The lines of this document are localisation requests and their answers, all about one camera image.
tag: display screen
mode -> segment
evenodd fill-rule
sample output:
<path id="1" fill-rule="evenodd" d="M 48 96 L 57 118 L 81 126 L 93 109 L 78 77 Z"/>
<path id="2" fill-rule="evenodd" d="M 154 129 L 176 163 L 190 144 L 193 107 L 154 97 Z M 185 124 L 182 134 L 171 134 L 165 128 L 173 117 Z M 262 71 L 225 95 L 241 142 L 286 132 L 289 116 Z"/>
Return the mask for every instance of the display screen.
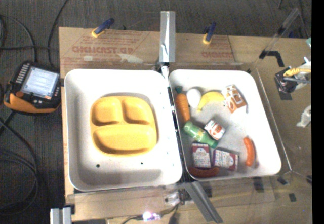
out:
<path id="1" fill-rule="evenodd" d="M 51 99 L 58 78 L 59 74 L 56 72 L 31 66 L 21 91 L 26 94 L 32 93 L 34 96 Z"/>

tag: white and red can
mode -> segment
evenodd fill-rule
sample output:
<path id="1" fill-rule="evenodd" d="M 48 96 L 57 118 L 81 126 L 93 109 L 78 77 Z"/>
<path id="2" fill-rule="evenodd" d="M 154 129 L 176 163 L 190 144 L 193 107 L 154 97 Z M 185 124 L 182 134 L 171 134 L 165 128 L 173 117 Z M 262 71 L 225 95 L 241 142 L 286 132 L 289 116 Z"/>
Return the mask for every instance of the white and red can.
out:
<path id="1" fill-rule="evenodd" d="M 210 134 L 215 140 L 219 140 L 224 135 L 226 129 L 215 122 L 214 120 L 210 120 L 204 127 L 204 129 Z"/>

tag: black and orange device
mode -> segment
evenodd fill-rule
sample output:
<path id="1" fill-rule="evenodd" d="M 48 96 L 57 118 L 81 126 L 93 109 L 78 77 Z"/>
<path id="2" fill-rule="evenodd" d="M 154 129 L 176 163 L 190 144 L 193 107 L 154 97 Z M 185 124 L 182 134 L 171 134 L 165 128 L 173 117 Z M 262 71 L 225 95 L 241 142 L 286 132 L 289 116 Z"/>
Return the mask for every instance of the black and orange device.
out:
<path id="1" fill-rule="evenodd" d="M 60 74 L 38 63 L 23 62 L 6 86 L 4 104 L 27 114 L 55 111 L 61 104 Z"/>

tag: orange sausage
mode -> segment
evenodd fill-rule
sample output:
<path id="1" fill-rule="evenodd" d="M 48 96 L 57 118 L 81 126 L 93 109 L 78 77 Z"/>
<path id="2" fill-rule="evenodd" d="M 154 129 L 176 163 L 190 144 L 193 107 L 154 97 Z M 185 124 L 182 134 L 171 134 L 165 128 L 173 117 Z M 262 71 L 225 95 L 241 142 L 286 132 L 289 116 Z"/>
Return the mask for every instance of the orange sausage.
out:
<path id="1" fill-rule="evenodd" d="M 190 110 L 187 96 L 181 92 L 182 88 L 180 86 L 176 88 L 176 91 L 178 92 L 176 97 L 176 108 L 179 110 L 183 121 L 187 122 L 190 120 Z"/>
<path id="2" fill-rule="evenodd" d="M 198 169 L 198 168 L 190 166 L 188 168 L 188 171 L 193 176 L 198 177 L 198 178 L 211 178 L 211 177 L 215 177 L 218 174 L 219 168 L 213 167 L 211 169 L 202 170 L 202 169 Z"/>
<path id="3" fill-rule="evenodd" d="M 243 138 L 243 142 L 247 149 L 247 154 L 248 154 L 245 165 L 252 166 L 255 160 L 255 150 L 254 150 L 253 142 L 248 137 Z"/>

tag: white egg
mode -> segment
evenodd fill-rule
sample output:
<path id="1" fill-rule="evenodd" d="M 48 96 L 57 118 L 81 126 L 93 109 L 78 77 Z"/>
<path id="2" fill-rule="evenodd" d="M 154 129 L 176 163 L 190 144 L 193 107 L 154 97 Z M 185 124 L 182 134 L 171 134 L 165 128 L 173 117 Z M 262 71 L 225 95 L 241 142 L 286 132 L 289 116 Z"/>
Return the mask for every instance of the white egg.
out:
<path id="1" fill-rule="evenodd" d="M 198 89 L 192 88 L 186 93 L 190 107 L 197 108 L 201 99 L 201 93 Z"/>

